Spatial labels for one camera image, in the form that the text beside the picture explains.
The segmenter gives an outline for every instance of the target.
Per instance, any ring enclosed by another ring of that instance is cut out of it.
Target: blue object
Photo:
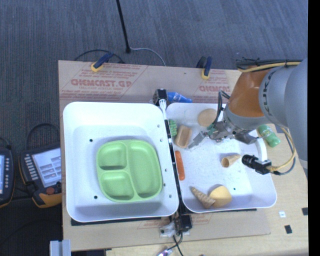
[[[206,64],[205,64],[205,68],[204,68],[204,75],[207,77],[209,75],[210,72],[210,68],[211,68],[211,64],[212,64],[212,57],[208,57],[206,59]]]
[[[192,99],[186,98],[185,96],[175,91],[168,92],[167,94],[168,94],[168,100],[170,103],[173,103],[173,102],[192,103]]]
[[[103,63],[108,62],[114,54],[112,52],[103,55],[94,65],[95,69],[99,68]]]

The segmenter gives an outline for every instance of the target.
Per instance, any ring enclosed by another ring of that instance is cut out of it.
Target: cardboard sheet
[[[161,238],[159,227],[168,218],[119,223],[72,226],[66,210],[66,173],[62,113],[68,103],[121,102],[147,103],[156,89],[178,92],[194,103],[217,103],[218,91],[230,94],[240,72],[212,69],[210,78],[201,77],[201,69],[106,63],[94,73],[91,62],[64,61],[58,63],[63,239],[71,240],[71,250],[161,244],[171,238]],[[193,228],[185,241],[266,235],[270,233],[263,209],[192,214]]]

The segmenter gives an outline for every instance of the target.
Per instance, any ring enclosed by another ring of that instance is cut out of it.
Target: yellow cable
[[[290,162],[295,158],[295,156],[296,156],[296,148],[295,148],[295,146],[294,146],[294,142],[293,142],[293,140],[292,140],[292,138],[291,138],[291,136],[290,136],[290,134],[286,131],[286,129],[284,129],[284,128],[282,128],[281,127],[281,130],[287,135],[287,137],[289,138],[289,140],[290,140],[290,142],[291,142],[291,145],[292,145],[292,148],[293,148],[293,152],[292,152],[292,156],[290,157],[290,159],[286,162],[286,163],[284,163],[284,164],[282,164],[282,165],[280,165],[280,166],[267,166],[266,168],[268,169],[268,170],[270,170],[270,172],[271,173],[273,173],[274,171],[278,171],[278,170],[280,170],[280,169],[282,169],[283,167],[286,167],[288,164],[290,164]]]
[[[253,72],[253,71],[259,71],[259,70],[267,70],[275,67],[281,67],[281,66],[297,66],[299,65],[299,61],[293,61],[293,62],[280,62],[280,63],[274,63],[274,64],[267,64],[267,65],[261,65],[261,66],[256,66],[248,69],[242,69],[238,68],[238,70],[242,73],[247,73],[247,72]]]

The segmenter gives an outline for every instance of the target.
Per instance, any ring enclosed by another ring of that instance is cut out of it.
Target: white tray
[[[217,104],[207,103],[172,103],[168,106],[166,114],[168,119],[176,121],[177,127],[185,125],[192,128],[192,139],[205,127],[198,125],[198,115],[205,109],[217,109]],[[259,174],[246,167],[239,159],[232,166],[225,168],[221,159],[229,154],[255,155],[264,160],[266,148],[263,139],[256,144],[247,145],[235,139],[225,139],[217,143],[208,137],[201,144],[191,149],[183,149],[173,144],[174,150],[181,152],[185,180],[179,181],[181,196],[185,206],[194,213],[207,213],[218,211],[245,210],[267,208],[277,200],[276,190],[270,174]],[[220,208],[205,209],[192,194],[190,187],[195,187],[205,194],[217,185],[228,188],[232,201]]]
[[[149,103],[73,102],[63,111],[66,208],[78,222],[164,217],[174,214],[179,198],[161,110]],[[144,140],[155,148],[163,184],[154,198],[114,202],[102,193],[96,153],[110,141]]]

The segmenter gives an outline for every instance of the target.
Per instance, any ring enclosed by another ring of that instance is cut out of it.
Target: metal bracket
[[[71,256],[70,240],[50,241],[50,256]]]

